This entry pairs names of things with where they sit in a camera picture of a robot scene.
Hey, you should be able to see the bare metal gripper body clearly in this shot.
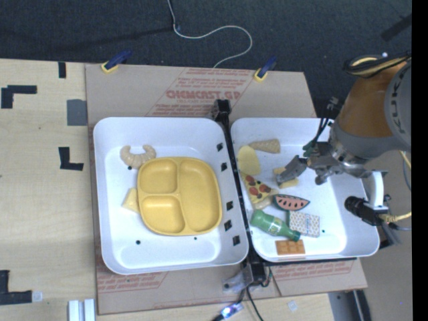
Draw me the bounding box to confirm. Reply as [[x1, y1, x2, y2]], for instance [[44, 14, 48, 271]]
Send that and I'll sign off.
[[306, 138, 372, 179]]

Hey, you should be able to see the yellow block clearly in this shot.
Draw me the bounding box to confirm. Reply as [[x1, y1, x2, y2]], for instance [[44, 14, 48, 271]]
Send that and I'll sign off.
[[273, 166, 300, 190]]

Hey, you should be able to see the red watermelon slice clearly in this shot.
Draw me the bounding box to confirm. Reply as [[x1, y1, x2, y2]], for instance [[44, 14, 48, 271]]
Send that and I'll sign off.
[[272, 194, 312, 212]]

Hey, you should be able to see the beige cone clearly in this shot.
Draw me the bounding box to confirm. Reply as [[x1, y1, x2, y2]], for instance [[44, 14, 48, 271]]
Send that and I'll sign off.
[[247, 138, 282, 154]]

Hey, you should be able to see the pizza slice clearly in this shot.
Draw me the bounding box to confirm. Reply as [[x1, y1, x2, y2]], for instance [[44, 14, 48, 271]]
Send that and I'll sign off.
[[239, 171, 280, 211]]

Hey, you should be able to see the white plastic tray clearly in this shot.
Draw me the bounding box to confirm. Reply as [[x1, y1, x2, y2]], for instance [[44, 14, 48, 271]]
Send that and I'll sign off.
[[230, 117, 381, 263], [92, 116, 250, 276]]

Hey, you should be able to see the yellow crisp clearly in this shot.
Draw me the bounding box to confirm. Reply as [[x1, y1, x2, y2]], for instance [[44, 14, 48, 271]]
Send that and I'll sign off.
[[237, 144, 262, 177]]

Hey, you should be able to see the white patterned packet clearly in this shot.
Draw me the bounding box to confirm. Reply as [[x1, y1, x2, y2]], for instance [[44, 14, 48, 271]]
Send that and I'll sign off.
[[288, 210, 321, 238]]

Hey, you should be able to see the green bottle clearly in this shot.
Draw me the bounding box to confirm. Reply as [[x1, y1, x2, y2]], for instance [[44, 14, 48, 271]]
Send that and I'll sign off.
[[249, 209, 302, 243]]

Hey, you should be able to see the orange waffle biscuit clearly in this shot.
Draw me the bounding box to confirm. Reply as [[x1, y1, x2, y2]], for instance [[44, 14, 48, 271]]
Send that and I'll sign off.
[[274, 239, 307, 257]]

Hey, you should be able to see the yellow divided plate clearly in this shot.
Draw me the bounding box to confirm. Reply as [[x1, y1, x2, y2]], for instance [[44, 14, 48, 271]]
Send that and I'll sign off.
[[136, 156, 223, 237]]

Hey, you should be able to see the beige croissant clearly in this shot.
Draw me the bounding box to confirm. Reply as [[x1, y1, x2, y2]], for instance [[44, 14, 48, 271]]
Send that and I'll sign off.
[[119, 144, 158, 171]]

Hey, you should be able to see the pale yellow cheese wedge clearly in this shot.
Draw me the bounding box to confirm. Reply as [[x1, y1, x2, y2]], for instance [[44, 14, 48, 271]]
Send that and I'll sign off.
[[120, 187, 141, 213]]

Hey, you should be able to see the brown cardboard board red print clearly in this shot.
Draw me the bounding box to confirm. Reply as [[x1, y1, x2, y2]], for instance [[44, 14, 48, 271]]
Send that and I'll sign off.
[[84, 64, 368, 316]]

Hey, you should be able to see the black cylinder on white bracket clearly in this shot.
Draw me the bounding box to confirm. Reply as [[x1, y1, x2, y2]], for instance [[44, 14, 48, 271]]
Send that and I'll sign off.
[[344, 169, 391, 227]]

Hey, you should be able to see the black block with thin wires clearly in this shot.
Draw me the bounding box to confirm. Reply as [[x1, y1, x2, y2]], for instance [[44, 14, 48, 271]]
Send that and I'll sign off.
[[246, 260, 269, 286], [211, 98, 233, 122]]

